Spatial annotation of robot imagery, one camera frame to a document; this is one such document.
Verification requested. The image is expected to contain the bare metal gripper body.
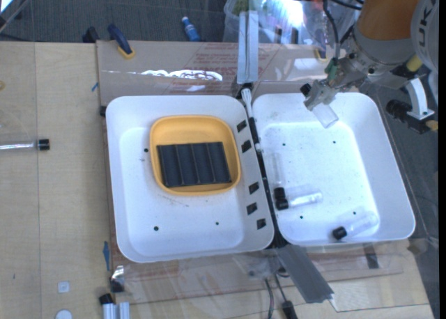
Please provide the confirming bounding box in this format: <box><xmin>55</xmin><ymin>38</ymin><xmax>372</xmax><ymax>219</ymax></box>
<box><xmin>325</xmin><ymin>51</ymin><xmax>397</xmax><ymax>93</ymax></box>

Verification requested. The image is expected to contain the clear plastic bottle black cap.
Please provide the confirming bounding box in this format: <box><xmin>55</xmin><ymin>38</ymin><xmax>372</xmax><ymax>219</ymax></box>
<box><xmin>270</xmin><ymin>152</ymin><xmax>288</xmax><ymax>201</ymax></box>
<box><xmin>0</xmin><ymin>138</ymin><xmax>51</xmax><ymax>152</ymax></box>
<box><xmin>275</xmin><ymin>188</ymin><xmax>324</xmax><ymax>212</ymax></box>
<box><xmin>300</xmin><ymin>82</ymin><xmax>340</xmax><ymax>130</ymax></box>
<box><xmin>332</xmin><ymin>205</ymin><xmax>380</xmax><ymax>241</ymax></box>

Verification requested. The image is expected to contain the white plastic tray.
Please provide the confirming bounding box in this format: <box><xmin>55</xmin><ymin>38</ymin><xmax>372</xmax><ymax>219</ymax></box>
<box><xmin>105</xmin><ymin>95</ymin><xmax>275</xmax><ymax>264</ymax></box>
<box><xmin>251</xmin><ymin>92</ymin><xmax>417</xmax><ymax>247</ymax></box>

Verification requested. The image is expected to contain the yellow plate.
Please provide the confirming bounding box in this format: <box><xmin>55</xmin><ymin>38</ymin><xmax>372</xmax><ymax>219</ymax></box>
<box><xmin>149</xmin><ymin>114</ymin><xmax>243</xmax><ymax>196</ymax></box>

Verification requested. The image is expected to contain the blue bottle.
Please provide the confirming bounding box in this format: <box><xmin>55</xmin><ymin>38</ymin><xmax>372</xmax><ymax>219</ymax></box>
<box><xmin>180</xmin><ymin>15</ymin><xmax>202</xmax><ymax>42</ymax></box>

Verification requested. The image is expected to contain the black grooved rack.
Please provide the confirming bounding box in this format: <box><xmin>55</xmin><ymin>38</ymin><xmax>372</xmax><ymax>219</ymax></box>
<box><xmin>155</xmin><ymin>141</ymin><xmax>233</xmax><ymax>189</ymax></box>

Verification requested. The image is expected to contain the black cylinder on white bracket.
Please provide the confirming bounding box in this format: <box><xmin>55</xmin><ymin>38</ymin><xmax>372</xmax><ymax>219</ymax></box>
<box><xmin>385</xmin><ymin>77</ymin><xmax>437</xmax><ymax>135</ymax></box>

